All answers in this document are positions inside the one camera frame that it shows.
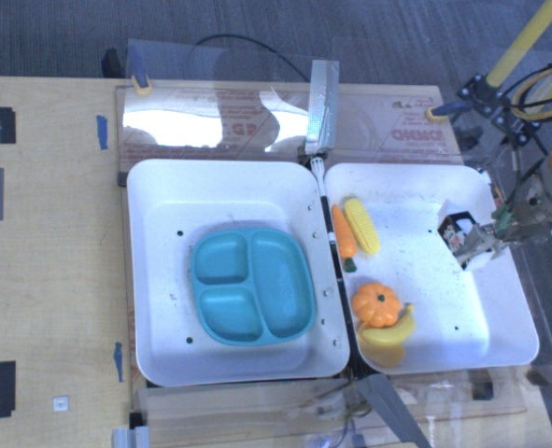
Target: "blue tape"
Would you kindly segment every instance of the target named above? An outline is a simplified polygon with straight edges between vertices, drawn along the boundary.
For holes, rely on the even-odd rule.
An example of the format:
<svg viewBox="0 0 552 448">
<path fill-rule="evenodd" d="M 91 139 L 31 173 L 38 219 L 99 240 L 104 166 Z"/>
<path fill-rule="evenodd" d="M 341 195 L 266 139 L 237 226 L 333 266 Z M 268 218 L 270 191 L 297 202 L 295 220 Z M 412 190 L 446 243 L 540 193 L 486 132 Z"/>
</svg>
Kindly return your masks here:
<svg viewBox="0 0 552 448">
<path fill-rule="evenodd" d="M 107 149 L 107 118 L 105 116 L 97 116 L 97 138 L 99 139 L 99 147 Z"/>
<path fill-rule="evenodd" d="M 122 344 L 120 342 L 116 342 L 116 348 L 114 348 L 114 361 L 118 370 L 118 381 L 122 383 Z"/>
</svg>

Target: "gray carpet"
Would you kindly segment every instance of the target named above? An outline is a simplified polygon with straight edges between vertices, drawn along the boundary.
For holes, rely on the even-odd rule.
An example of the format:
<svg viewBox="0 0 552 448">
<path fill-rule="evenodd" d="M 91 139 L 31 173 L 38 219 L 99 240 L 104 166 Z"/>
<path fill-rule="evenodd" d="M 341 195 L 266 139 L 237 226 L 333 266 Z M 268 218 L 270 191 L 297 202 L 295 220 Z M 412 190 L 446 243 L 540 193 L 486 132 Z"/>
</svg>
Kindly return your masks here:
<svg viewBox="0 0 552 448">
<path fill-rule="evenodd" d="M 0 76 L 102 77 L 101 59 L 115 48 L 125 59 L 129 38 L 194 44 L 217 33 L 246 35 L 289 55 L 307 71 L 311 58 L 340 62 L 342 82 L 425 84 L 446 101 L 475 73 L 486 73 L 544 0 L 0 0 Z M 257 51 L 232 38 L 208 42 Z M 552 62 L 552 23 L 510 84 Z M 230 78 L 253 78 L 244 65 Z M 290 80 L 300 80 L 290 73 Z M 499 134 L 479 115 L 475 154 L 493 150 Z M 552 147 L 552 122 L 539 132 Z M 527 146 L 532 161 L 539 155 Z M 552 417 L 552 241 L 516 249 L 531 270 L 526 289 L 542 336 L 536 365 Z"/>
</svg>

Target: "wooden table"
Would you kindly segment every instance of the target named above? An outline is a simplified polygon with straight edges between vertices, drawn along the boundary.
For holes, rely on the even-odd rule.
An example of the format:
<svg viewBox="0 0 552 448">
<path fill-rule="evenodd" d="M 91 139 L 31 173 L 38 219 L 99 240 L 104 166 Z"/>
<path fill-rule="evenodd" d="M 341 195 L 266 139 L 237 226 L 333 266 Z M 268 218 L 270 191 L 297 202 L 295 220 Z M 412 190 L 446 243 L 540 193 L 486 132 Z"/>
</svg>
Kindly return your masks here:
<svg viewBox="0 0 552 448">
<path fill-rule="evenodd" d="M 128 425 L 134 380 L 116 132 L 122 84 L 0 77 L 0 106 L 16 112 L 16 143 L 0 144 L 0 362 L 16 364 L 15 409 L 0 418 L 0 446 L 111 446 L 112 430 Z M 98 116 L 106 119 L 107 149 Z M 525 382 L 520 389 L 525 412 L 437 422 L 436 446 L 552 446 L 539 391 Z M 431 427 L 422 427 L 427 435 Z M 393 435 L 371 440 L 394 442 Z"/>
</svg>

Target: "black tape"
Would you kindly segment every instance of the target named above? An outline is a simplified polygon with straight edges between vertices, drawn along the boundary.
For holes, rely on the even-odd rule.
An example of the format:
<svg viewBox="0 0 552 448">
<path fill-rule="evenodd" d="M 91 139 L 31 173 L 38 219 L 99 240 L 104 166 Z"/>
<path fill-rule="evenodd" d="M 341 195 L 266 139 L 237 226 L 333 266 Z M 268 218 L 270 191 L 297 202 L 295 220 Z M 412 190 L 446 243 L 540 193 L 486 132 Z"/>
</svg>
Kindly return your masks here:
<svg viewBox="0 0 552 448">
<path fill-rule="evenodd" d="M 16 113 L 11 107 L 0 106 L 0 145 L 16 144 Z"/>
<path fill-rule="evenodd" d="M 16 409 L 16 362 L 0 362 L 0 418 Z"/>
</svg>

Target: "yellow pole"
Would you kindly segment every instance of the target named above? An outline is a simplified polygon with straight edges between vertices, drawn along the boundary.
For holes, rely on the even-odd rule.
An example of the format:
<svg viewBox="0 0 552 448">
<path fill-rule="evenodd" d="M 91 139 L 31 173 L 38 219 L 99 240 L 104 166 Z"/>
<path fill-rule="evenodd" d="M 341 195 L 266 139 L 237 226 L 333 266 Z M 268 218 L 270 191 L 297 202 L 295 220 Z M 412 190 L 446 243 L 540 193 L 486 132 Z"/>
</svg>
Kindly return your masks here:
<svg viewBox="0 0 552 448">
<path fill-rule="evenodd" d="M 486 76 L 492 88 L 500 88 L 527 51 L 552 22 L 552 0 L 545 0 L 527 26 Z"/>
</svg>

